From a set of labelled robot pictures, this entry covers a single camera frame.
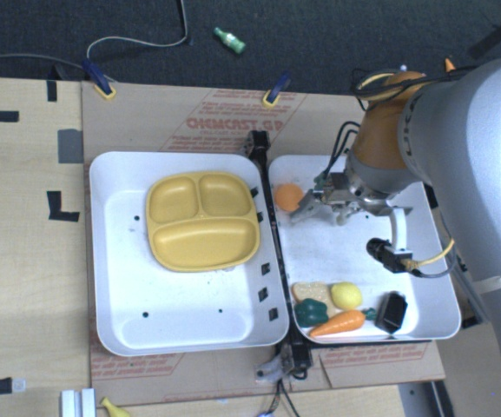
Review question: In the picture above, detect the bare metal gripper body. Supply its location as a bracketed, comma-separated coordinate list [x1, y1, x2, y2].
[320, 172, 398, 216]

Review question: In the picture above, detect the orange ball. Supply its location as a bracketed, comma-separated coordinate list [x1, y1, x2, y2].
[274, 182, 306, 213]

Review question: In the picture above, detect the white plastic tray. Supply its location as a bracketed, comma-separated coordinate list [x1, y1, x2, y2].
[267, 154, 463, 344]
[88, 150, 291, 358]

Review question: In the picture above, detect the thin black and white rod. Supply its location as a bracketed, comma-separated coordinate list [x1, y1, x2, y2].
[256, 154, 298, 343]

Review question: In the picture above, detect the yellow lemon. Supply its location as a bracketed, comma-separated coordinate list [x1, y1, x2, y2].
[330, 281, 364, 312]

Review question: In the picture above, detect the tan bread slice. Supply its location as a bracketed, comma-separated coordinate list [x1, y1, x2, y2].
[291, 281, 342, 317]

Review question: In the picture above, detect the green bell pepper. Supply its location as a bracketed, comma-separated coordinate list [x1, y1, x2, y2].
[293, 298, 331, 328]

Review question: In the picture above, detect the yellow divided plate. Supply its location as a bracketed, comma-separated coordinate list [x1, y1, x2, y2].
[145, 170, 262, 274]

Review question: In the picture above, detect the orange carrot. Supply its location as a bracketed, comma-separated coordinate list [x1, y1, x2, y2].
[308, 307, 378, 339]

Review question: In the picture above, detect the black box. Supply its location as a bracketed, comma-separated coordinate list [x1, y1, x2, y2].
[374, 290, 409, 335]

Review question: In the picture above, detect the brown cardboard board red print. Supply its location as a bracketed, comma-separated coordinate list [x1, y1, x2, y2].
[80, 80, 447, 407]

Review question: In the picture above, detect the green bottle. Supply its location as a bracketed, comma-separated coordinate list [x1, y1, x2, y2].
[213, 26, 247, 55]

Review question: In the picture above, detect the yellow banana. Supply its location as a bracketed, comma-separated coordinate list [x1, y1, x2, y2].
[99, 396, 132, 417]

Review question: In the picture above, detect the black cylinder on white bracket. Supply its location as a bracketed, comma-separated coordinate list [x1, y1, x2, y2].
[366, 205, 414, 275]

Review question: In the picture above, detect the black block with thin wires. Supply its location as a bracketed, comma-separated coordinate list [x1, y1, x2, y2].
[280, 340, 314, 374]
[240, 129, 273, 159]

